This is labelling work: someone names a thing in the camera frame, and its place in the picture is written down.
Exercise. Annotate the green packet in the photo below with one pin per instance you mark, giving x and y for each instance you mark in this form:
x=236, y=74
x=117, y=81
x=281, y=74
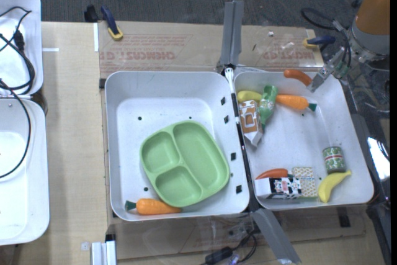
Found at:
x=267, y=105

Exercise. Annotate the orange and white carton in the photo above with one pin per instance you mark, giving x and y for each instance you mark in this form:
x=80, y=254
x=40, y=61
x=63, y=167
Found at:
x=249, y=121

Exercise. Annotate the yellow oval toy fruit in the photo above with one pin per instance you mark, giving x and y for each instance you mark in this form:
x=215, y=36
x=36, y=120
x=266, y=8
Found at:
x=247, y=96

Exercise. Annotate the brown cardboard board red print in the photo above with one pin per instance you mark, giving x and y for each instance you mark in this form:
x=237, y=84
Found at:
x=161, y=52

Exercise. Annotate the thin black and white rod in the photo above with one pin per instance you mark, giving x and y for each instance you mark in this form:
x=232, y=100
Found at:
x=240, y=133

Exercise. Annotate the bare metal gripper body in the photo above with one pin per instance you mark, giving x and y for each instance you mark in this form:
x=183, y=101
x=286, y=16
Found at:
x=336, y=63

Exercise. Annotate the slim orange carrot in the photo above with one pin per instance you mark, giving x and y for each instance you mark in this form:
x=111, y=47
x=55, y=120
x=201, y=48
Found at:
x=273, y=173

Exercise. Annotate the orange sausage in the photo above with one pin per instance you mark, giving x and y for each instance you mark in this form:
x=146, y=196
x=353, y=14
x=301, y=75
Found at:
x=296, y=74

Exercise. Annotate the green patterned can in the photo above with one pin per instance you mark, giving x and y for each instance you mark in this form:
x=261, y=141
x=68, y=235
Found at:
x=334, y=159

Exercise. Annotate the white cow print carton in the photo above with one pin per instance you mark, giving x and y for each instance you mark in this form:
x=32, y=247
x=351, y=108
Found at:
x=282, y=187

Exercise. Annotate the yellow banana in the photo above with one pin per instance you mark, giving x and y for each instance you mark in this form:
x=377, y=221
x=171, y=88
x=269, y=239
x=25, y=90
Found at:
x=328, y=187

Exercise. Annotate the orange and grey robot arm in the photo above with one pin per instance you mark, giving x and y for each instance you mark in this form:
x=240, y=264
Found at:
x=373, y=6

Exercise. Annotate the white plastic tray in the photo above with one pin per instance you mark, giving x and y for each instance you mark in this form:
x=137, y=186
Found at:
x=130, y=133
x=297, y=136

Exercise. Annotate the green divided plate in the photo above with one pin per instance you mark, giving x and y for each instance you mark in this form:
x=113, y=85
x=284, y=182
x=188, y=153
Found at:
x=186, y=161

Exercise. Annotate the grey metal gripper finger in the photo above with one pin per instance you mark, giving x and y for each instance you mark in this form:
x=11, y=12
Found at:
x=318, y=80

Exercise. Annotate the beige patterned packet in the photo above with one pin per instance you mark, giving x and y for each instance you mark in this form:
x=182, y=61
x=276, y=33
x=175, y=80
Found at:
x=307, y=183

